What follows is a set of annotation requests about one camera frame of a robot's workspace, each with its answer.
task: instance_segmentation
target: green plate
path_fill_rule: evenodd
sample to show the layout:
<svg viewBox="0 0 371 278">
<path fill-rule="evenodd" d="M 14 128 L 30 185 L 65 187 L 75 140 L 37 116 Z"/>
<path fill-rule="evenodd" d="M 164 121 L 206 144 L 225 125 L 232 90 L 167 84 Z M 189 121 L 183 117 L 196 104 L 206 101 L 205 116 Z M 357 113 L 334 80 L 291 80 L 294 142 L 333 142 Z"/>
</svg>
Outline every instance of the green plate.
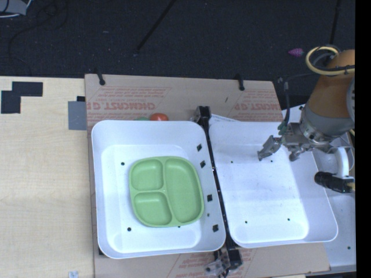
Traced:
<svg viewBox="0 0 371 278">
<path fill-rule="evenodd" d="M 147 226 L 191 224 L 203 213 L 203 195 L 193 164 L 177 156 L 136 161 L 129 188 L 136 217 Z"/>
</svg>

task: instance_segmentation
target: white tray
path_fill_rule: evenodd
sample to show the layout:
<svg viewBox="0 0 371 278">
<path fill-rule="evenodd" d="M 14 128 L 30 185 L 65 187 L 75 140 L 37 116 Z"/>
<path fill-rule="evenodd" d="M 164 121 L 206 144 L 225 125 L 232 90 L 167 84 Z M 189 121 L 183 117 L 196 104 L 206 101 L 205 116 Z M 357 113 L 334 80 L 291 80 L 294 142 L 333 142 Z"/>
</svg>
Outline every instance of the white tray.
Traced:
<svg viewBox="0 0 371 278">
<path fill-rule="evenodd" d="M 104 120 L 92 130 L 92 145 L 98 244 L 106 256 L 120 259 L 193 253 L 223 246 L 223 217 L 206 136 L 198 124 Z M 195 166 L 205 205 L 198 221 L 181 227 L 153 228 L 136 218 L 130 202 L 129 170 L 135 161 L 153 156 L 180 156 Z"/>
<path fill-rule="evenodd" d="M 217 122 L 210 127 L 221 193 L 232 239 L 255 248 L 331 241 L 337 223 L 311 152 L 290 162 L 289 152 L 257 157 L 276 122 Z"/>
</svg>

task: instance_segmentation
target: yellow cable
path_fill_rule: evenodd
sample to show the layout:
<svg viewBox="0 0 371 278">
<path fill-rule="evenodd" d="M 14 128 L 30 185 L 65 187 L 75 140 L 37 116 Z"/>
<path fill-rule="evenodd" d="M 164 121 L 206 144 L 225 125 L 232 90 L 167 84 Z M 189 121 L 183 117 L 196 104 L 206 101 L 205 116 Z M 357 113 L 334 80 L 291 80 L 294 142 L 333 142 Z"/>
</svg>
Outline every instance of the yellow cable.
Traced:
<svg viewBox="0 0 371 278">
<path fill-rule="evenodd" d="M 351 73 L 351 72 L 355 72 L 355 68 L 352 68 L 352 69 L 344 69 L 344 70 L 339 70 L 339 71 L 325 71 L 325 70 L 321 70 L 321 69 L 318 69 L 318 68 L 315 68 L 312 63 L 310 62 L 309 58 L 310 56 L 314 53 L 314 52 L 317 52 L 318 50 L 330 50 L 331 52 L 333 52 L 335 55 L 338 55 L 339 52 L 333 48 L 333 47 L 330 47 L 330 46 L 318 46 L 318 47 L 315 47 L 313 48 L 312 50 L 310 50 L 308 53 L 307 53 L 307 56 L 305 57 L 305 63 L 307 64 L 308 68 L 310 70 L 312 70 L 313 72 L 317 73 L 317 74 L 321 74 L 321 75 L 329 75 L 329 76 L 333 76 L 333 75 L 339 75 L 339 74 L 343 74 L 345 72 L 348 72 L 348 73 Z"/>
</svg>

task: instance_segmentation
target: red object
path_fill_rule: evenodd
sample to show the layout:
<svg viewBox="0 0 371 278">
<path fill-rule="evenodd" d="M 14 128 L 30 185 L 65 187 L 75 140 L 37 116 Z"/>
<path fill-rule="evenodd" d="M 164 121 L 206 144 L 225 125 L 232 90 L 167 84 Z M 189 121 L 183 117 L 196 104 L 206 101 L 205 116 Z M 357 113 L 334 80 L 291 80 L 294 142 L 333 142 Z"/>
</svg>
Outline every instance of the red object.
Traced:
<svg viewBox="0 0 371 278">
<path fill-rule="evenodd" d="M 304 54 L 303 49 L 300 49 L 300 48 L 292 49 L 292 50 L 289 50 L 288 52 L 289 52 L 289 54 L 291 54 L 291 56 L 294 56 L 294 57 L 297 57 L 297 58 L 301 57 Z"/>
<path fill-rule="evenodd" d="M 155 113 L 151 115 L 150 120 L 169 120 L 169 118 L 166 114 Z"/>
</svg>

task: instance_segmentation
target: light wood surface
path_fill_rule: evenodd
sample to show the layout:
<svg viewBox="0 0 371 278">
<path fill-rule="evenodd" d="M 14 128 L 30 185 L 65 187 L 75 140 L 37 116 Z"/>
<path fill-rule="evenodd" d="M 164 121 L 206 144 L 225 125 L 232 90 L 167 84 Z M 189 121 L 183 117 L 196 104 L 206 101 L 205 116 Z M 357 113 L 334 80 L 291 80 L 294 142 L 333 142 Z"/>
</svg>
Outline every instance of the light wood surface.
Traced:
<svg viewBox="0 0 371 278">
<path fill-rule="evenodd" d="M 43 82 L 20 114 L 0 114 L 0 277 L 93 277 L 86 131 L 68 129 L 68 101 L 84 79 L 0 77 Z"/>
</svg>

